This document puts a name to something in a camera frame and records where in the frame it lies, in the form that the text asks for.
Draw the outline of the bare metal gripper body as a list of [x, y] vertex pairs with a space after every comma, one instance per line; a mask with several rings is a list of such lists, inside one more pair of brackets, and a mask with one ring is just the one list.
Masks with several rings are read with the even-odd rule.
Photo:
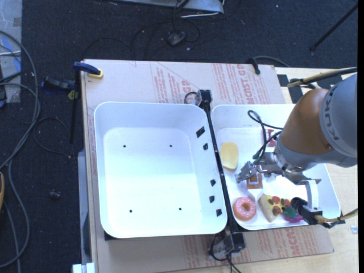
[[290, 164], [281, 154], [266, 152], [255, 160], [257, 171], [270, 177], [272, 175], [282, 175], [295, 185], [303, 185], [307, 177], [303, 174], [303, 169]]

